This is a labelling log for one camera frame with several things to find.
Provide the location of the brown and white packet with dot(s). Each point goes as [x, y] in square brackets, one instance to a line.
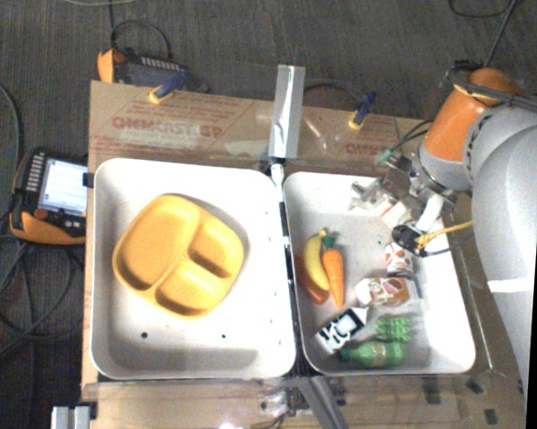
[387, 290]

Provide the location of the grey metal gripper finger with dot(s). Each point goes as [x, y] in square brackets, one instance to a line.
[366, 195]
[397, 212]

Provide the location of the brown cardboard board red print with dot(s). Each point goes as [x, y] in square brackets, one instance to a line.
[174, 124]

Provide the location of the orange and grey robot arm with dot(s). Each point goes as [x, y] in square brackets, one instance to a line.
[505, 179]

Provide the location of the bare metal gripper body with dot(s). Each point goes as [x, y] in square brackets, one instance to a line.
[401, 179]

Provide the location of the green grapes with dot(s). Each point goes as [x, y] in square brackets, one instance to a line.
[393, 328]

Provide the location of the yellow banana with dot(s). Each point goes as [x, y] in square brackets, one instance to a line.
[314, 262]

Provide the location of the orange carrot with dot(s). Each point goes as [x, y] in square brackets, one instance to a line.
[334, 273]

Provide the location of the black cylinder on white bracket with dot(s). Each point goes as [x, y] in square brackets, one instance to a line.
[406, 237]

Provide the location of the yellow divided plate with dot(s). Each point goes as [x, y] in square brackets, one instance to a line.
[174, 253]

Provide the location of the white plastic tray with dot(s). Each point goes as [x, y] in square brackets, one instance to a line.
[195, 350]
[439, 331]

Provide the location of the black and white carton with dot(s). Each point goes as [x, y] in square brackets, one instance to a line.
[340, 329]

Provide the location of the white can with orange print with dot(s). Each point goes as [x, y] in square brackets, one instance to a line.
[398, 259]

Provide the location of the red sausage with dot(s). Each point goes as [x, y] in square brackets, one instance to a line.
[311, 291]

